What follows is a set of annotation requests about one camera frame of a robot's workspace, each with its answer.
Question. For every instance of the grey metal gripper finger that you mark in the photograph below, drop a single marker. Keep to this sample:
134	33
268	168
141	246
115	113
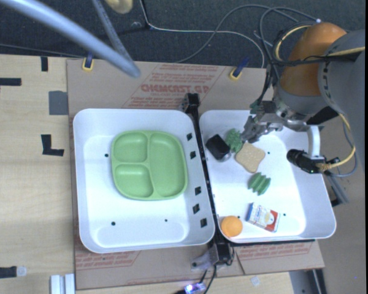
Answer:
260	132
247	130

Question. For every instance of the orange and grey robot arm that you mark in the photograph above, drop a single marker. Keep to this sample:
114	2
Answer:
306	69

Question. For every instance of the white plastic tray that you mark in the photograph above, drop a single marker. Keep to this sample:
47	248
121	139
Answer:
294	201
98	194

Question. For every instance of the green ribbed toy vegetable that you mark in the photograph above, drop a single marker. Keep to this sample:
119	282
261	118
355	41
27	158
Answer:
259	183

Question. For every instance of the black can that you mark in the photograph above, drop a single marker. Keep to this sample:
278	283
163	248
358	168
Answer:
217	145

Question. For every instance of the tan bread slice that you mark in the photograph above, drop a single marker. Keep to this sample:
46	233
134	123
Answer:
250	158

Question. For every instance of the white and red carton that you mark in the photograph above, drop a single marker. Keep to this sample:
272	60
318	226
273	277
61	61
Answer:
263	217

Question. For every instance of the black cylinder on white bracket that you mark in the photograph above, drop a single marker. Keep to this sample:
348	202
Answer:
303	160

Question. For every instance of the brown cardboard board, red print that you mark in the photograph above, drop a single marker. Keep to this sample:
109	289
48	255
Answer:
171	81

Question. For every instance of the orange ball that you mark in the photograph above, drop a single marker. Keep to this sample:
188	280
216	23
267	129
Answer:
231	226

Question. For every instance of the green divided plate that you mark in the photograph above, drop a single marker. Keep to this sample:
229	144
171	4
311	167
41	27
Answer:
164	164

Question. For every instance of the green broccoli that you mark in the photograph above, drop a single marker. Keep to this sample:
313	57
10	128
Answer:
234	139

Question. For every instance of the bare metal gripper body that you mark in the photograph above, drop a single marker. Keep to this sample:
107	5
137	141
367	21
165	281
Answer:
271	115

